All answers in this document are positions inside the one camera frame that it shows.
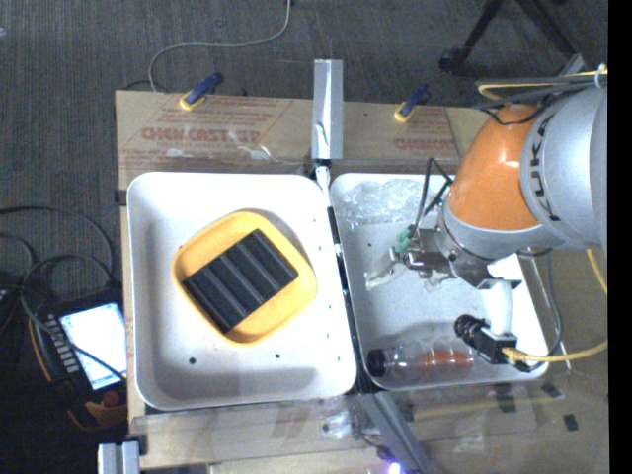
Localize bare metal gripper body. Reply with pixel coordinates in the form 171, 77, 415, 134
403, 227, 496, 290

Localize white plastic tray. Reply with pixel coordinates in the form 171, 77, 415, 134
125, 171, 358, 412
328, 172, 552, 392

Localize crumpled clear plastic bag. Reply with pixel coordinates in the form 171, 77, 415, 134
341, 178, 441, 230

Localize clear plastic bottle orange label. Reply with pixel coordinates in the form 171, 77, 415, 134
365, 338, 479, 385

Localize black ribbed block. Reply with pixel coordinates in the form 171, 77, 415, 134
180, 228, 300, 336

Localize brown cardboard board red print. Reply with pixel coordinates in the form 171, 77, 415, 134
114, 89, 608, 469

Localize black cylinder on white bracket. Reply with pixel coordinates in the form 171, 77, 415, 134
453, 258, 520, 365

